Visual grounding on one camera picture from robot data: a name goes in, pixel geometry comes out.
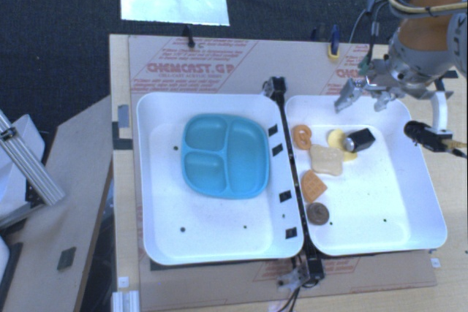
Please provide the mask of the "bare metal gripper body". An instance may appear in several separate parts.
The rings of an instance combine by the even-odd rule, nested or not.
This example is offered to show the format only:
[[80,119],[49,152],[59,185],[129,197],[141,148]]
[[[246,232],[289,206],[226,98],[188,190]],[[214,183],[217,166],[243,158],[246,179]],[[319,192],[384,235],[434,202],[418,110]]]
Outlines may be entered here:
[[433,92],[427,87],[441,77],[441,71],[425,61],[365,59],[360,62],[360,75],[365,77],[365,89],[368,91],[430,99]]

